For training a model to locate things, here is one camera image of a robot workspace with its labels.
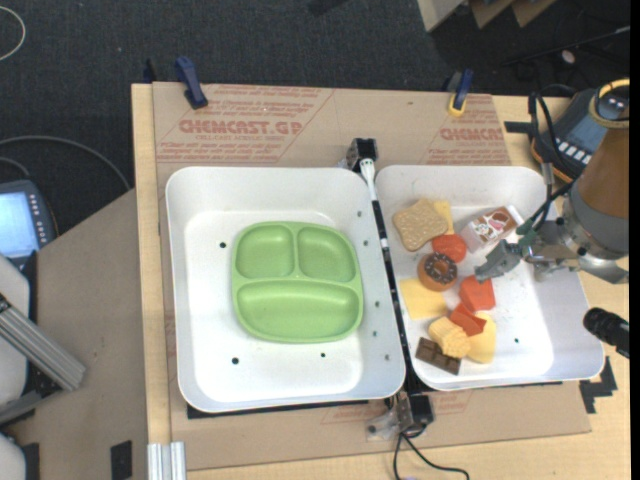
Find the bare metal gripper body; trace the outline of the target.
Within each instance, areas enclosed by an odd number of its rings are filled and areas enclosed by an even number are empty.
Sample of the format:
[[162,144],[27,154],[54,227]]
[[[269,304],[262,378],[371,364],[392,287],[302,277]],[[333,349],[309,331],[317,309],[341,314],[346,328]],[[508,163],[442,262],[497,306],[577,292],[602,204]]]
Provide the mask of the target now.
[[523,258],[543,280],[560,269],[583,271],[611,284],[627,284],[618,261],[629,254],[628,224],[618,218],[582,223],[577,216],[545,221],[520,238]]

